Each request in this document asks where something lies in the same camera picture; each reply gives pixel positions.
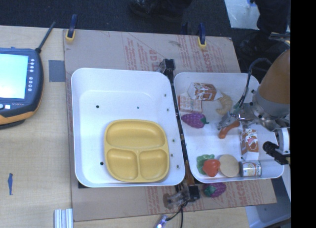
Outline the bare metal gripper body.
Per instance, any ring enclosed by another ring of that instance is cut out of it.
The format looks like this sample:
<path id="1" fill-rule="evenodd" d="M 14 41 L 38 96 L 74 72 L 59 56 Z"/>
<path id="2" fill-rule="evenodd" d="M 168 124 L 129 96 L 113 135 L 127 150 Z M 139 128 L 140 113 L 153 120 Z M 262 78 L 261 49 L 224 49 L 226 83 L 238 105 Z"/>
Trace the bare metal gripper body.
<path id="1" fill-rule="evenodd" d="M 290 128 L 290 105 L 274 102 L 249 102 L 243 103 L 232 113 L 233 119 L 244 118 L 248 120 L 248 127 L 258 124 L 274 132 L 282 128 Z"/>

